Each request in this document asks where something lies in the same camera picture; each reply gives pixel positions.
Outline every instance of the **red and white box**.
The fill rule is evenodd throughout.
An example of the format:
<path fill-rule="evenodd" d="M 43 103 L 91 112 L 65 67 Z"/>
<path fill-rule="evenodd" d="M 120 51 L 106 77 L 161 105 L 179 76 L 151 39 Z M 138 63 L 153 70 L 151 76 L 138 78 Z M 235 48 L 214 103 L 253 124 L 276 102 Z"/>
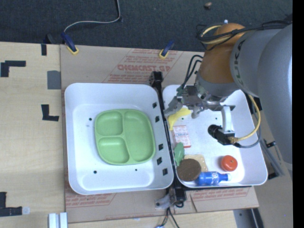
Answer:
<path fill-rule="evenodd" d="M 185 125 L 173 126 L 172 135 L 175 144 L 182 143 L 184 145 L 184 148 L 191 147 L 187 126 Z"/>

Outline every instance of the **white tray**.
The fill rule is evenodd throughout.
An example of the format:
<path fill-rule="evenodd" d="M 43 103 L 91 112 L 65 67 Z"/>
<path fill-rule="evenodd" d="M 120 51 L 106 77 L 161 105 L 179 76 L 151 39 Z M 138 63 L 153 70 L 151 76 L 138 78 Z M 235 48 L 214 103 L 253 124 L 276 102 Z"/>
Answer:
<path fill-rule="evenodd" d="M 176 95 L 178 87 L 179 85 L 170 85 L 164 89 L 163 99 L 165 108 L 168 107 L 168 103 Z M 244 93 L 241 90 L 235 91 L 224 104 L 236 106 L 231 112 L 233 130 L 236 132 L 236 136 L 245 136 L 252 132 L 254 123 Z M 205 157 L 208 170 L 220 173 L 226 173 L 220 167 L 221 157 L 228 154 L 234 156 L 238 161 L 238 167 L 235 171 L 229 172 L 232 176 L 230 181 L 219 183 L 221 187 L 263 184 L 267 180 L 268 173 L 260 145 L 258 144 L 249 149 L 240 149 L 232 145 L 224 146 L 208 134 L 208 127 L 212 124 L 222 125 L 221 112 L 205 110 L 195 119 L 192 119 L 191 115 L 187 115 L 175 123 L 175 125 L 187 126 L 189 132 L 191 147 L 185 148 L 185 154 L 202 154 Z M 171 143 L 173 143 L 171 132 L 170 138 Z M 254 134 L 250 138 L 241 141 L 240 144 L 250 145 L 255 143 L 256 140 L 257 135 Z M 186 187 L 198 187 L 194 181 L 180 181 Z"/>
<path fill-rule="evenodd" d="M 71 84 L 65 91 L 65 108 L 68 179 L 75 192 L 87 195 L 165 189 L 171 185 L 171 159 L 158 96 L 153 88 L 130 84 Z M 94 119 L 102 111 L 126 108 L 148 115 L 156 152 L 146 163 L 110 165 L 98 155 Z"/>

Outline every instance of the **black carpet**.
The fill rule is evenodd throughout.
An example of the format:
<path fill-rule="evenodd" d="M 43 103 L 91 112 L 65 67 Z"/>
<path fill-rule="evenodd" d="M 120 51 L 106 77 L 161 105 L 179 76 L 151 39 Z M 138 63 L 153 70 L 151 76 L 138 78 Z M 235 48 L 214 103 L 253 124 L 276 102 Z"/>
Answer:
<path fill-rule="evenodd" d="M 212 2 L 210 9 L 204 4 Z M 203 51 L 197 24 L 235 22 L 244 26 L 285 19 L 293 0 L 119 0 L 122 19 L 106 25 L 80 24 L 67 30 L 75 44 L 160 49 L 170 39 L 175 50 Z M 80 20 L 111 21 L 115 0 L 0 0 L 0 41 L 42 43 Z"/>

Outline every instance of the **red tomato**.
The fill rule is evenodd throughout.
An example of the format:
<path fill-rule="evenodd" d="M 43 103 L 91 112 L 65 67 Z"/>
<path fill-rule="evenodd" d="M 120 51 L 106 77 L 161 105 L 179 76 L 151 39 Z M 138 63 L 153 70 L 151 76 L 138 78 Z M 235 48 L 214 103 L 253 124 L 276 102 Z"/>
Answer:
<path fill-rule="evenodd" d="M 225 155 L 220 162 L 220 166 L 224 171 L 234 171 L 238 167 L 237 162 L 236 158 L 231 155 Z"/>

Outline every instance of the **cardboard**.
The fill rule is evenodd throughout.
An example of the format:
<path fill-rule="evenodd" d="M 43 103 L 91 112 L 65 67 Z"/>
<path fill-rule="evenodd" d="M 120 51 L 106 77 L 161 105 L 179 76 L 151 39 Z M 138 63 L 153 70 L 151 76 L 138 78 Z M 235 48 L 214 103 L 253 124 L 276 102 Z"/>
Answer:
<path fill-rule="evenodd" d="M 72 83 L 133 83 L 148 84 L 152 71 L 162 71 L 163 87 L 184 81 L 190 59 L 201 52 L 170 51 L 166 59 L 159 59 L 159 50 L 77 46 L 72 55 L 60 46 L 62 123 L 65 154 L 65 199 L 68 222 L 138 218 L 164 215 L 155 208 L 155 200 L 165 196 L 166 190 L 80 195 L 72 191 L 67 179 L 66 125 L 64 91 Z M 194 83 L 195 75 L 188 81 Z M 253 187 L 187 191 L 183 208 L 175 214 L 246 209 L 258 207 Z"/>

